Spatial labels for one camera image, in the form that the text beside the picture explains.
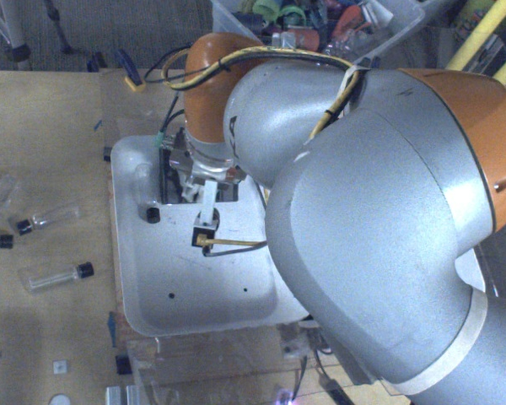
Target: black cable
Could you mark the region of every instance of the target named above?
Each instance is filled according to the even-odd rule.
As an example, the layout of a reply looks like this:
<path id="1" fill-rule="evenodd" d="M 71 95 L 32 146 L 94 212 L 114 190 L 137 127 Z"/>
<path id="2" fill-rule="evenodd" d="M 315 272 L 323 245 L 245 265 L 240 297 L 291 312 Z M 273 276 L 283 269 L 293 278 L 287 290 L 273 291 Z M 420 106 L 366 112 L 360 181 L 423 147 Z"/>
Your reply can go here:
<path id="1" fill-rule="evenodd" d="M 165 125 L 169 125 L 168 120 L 170 119 L 170 115 L 172 114 L 172 111 L 175 110 L 176 102 L 178 102 L 178 94 L 179 92 L 176 92 L 175 97 L 172 99 L 172 102 L 170 102 L 169 110 L 167 111 L 167 115 L 165 116 L 165 119 L 163 120 L 163 125 L 161 126 L 161 129 L 159 129 L 160 132 L 163 131 Z"/>
<path id="2" fill-rule="evenodd" d="M 168 118 L 165 119 L 165 121 L 163 122 L 163 126 L 161 127 L 161 129 L 159 129 L 160 132 L 162 133 L 165 133 L 167 131 L 167 127 L 169 127 L 169 124 L 177 117 L 177 116 L 181 116 L 182 114 L 184 114 L 184 110 L 178 110 L 177 112 L 175 112 L 172 116 L 169 116 Z"/>
<path id="3" fill-rule="evenodd" d="M 197 69 L 196 71 L 191 71 L 191 72 L 187 72 L 187 73 L 182 73 L 180 75 L 173 75 L 172 77 L 167 77 L 167 81 L 173 81 L 174 79 L 178 79 L 178 78 L 184 78 L 184 77 L 187 77 L 189 75 L 195 75 L 196 73 L 200 73 L 200 72 L 203 72 L 205 70 L 207 70 L 209 68 L 209 66 L 205 66 L 205 67 L 202 67 L 200 69 Z"/>
<path id="4" fill-rule="evenodd" d="M 266 199 L 264 198 L 264 194 L 262 193 L 261 185 L 255 182 L 255 187 L 257 192 L 259 193 L 259 197 L 261 198 L 262 207 L 266 210 Z"/>
<path id="5" fill-rule="evenodd" d="M 167 51 L 145 74 L 144 74 L 144 81 L 146 81 L 147 83 L 163 83 L 163 79 L 160 78 L 160 79 L 148 79 L 148 75 L 150 75 L 150 73 L 152 73 L 157 66 L 159 66 L 164 60 L 166 60 L 167 58 L 169 58 L 171 55 L 173 54 L 176 54 L 176 52 L 180 52 L 182 50 L 185 50 L 187 48 L 191 48 L 191 43 L 188 43 L 186 45 L 183 45 L 183 46 L 179 46 L 178 48 L 174 48 L 170 51 Z"/>
<path id="6" fill-rule="evenodd" d="M 256 251 L 257 249 L 261 249 L 264 246 L 266 246 L 267 243 L 265 241 L 262 241 L 261 243 L 258 243 L 254 246 L 247 246 L 242 249 L 233 249 L 232 251 L 223 251 L 223 252 L 210 252 L 210 248 L 208 246 L 204 246 L 202 248 L 202 254 L 205 257 L 222 257 L 224 255 L 232 255 L 235 253 L 243 253 L 243 252 L 250 252 L 250 251 Z"/>
<path id="7" fill-rule="evenodd" d="M 320 362 L 319 352 L 318 349 L 313 351 L 313 355 L 315 356 L 315 360 L 317 362 L 317 365 L 319 366 L 319 369 L 322 371 L 322 373 L 325 375 L 326 378 L 330 378 L 330 376 L 326 373 L 326 370 L 324 369 L 324 366 Z"/>
<path id="8" fill-rule="evenodd" d="M 326 390 L 326 393 L 333 399 L 335 403 L 338 405 L 354 405 L 354 402 L 351 400 L 349 396 L 343 391 L 341 386 L 336 380 L 330 378 L 330 376 L 326 373 L 324 366 L 320 362 L 318 349 L 313 351 L 313 355 L 315 356 L 315 360 L 319 369 L 322 371 L 322 375 L 320 376 L 320 384 Z"/>
<path id="9" fill-rule="evenodd" d="M 270 51 L 264 51 L 264 52 L 251 52 L 247 53 L 241 56 L 235 57 L 232 62 L 227 62 L 224 65 L 219 64 L 217 68 L 213 70 L 213 72 L 209 73 L 205 78 L 197 80 L 195 83 L 190 84 L 186 87 L 180 87 L 178 90 L 180 91 L 186 91 L 190 89 L 194 89 L 195 87 L 207 82 L 209 79 L 215 77 L 216 75 L 220 74 L 222 71 L 226 71 L 229 69 L 229 66 L 235 65 L 237 63 L 246 62 L 248 60 L 254 60 L 254 59 L 267 59 L 267 58 L 277 58 L 277 59 L 284 59 L 284 60 L 302 60 L 306 62 L 316 62 L 316 63 L 325 63 L 330 66 L 334 66 L 336 68 L 348 70 L 348 65 L 344 62 L 339 62 L 338 60 L 334 60 L 333 58 L 330 58 L 329 56 L 323 56 L 322 54 L 285 54 L 281 52 L 270 52 Z"/>
<path id="10" fill-rule="evenodd" d="M 350 101 L 351 99 L 351 96 L 353 96 L 353 93 L 356 91 L 356 89 L 359 88 L 359 84 L 356 85 L 356 88 L 354 89 L 353 92 L 351 92 L 351 94 L 349 94 L 347 96 L 347 98 L 336 108 L 335 111 L 333 112 L 330 112 L 331 114 L 331 118 L 330 120 L 326 123 L 325 125 L 325 128 L 330 126 L 332 123 L 336 122 L 337 119 L 339 119 L 339 116 L 341 115 L 341 113 L 343 112 L 343 110 L 345 109 L 345 107 L 347 106 L 348 102 Z"/>
<path id="11" fill-rule="evenodd" d="M 298 396 L 298 391 L 300 389 L 300 385 L 302 384 L 302 380 L 304 379 L 306 367 L 307 367 L 307 355 L 302 358 L 302 366 L 301 366 L 301 371 L 300 371 L 301 373 L 300 373 L 300 377 L 298 379 L 298 382 L 296 383 L 296 386 L 294 387 L 293 398 L 291 399 L 291 402 L 293 402 L 294 399 L 296 399 L 296 396 Z"/>

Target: clear plastic bin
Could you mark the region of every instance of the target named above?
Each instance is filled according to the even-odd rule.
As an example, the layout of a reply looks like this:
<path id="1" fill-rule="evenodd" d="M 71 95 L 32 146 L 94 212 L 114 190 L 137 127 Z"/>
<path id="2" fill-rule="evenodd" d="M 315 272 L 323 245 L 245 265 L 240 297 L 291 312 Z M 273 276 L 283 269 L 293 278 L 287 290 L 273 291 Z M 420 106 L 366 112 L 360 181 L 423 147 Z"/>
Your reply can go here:
<path id="1" fill-rule="evenodd" d="M 238 11 L 242 0 L 210 1 L 213 6 L 213 31 L 228 31 L 255 38 L 255 35 L 233 16 L 233 12 Z M 372 3 L 380 17 L 386 20 L 390 37 L 360 56 L 360 60 L 364 57 L 381 57 L 391 47 L 408 38 L 423 25 L 425 12 L 416 0 L 365 1 Z"/>
<path id="2" fill-rule="evenodd" d="M 233 12 L 238 11 L 242 0 L 210 1 L 213 6 L 213 31 L 229 31 L 255 38 L 255 35 L 233 16 Z M 389 49 L 408 39 L 426 23 L 448 10 L 459 0 L 426 0 L 425 2 L 419 2 L 418 0 L 366 1 L 370 1 L 375 9 L 379 9 L 380 12 L 384 13 L 381 16 L 389 20 L 388 30 L 390 36 L 358 60 L 364 57 L 382 57 Z"/>

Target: white sink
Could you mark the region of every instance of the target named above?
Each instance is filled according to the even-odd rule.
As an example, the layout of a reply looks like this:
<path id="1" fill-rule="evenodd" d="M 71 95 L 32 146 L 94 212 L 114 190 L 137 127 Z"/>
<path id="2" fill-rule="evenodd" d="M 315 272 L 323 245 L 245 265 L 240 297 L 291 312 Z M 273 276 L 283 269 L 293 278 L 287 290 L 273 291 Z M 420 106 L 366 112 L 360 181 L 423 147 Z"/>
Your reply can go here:
<path id="1" fill-rule="evenodd" d="M 111 153 L 116 234 L 126 318 L 133 329 L 158 337 L 298 321 L 308 315 L 279 275 L 266 247 L 204 257 L 191 246 L 201 204 L 159 205 L 161 220 L 138 214 L 137 165 L 159 169 L 153 137 L 128 137 Z M 264 208 L 254 181 L 240 183 L 237 202 L 218 202 L 217 238 L 265 240 Z M 236 249 L 216 246 L 214 251 Z"/>

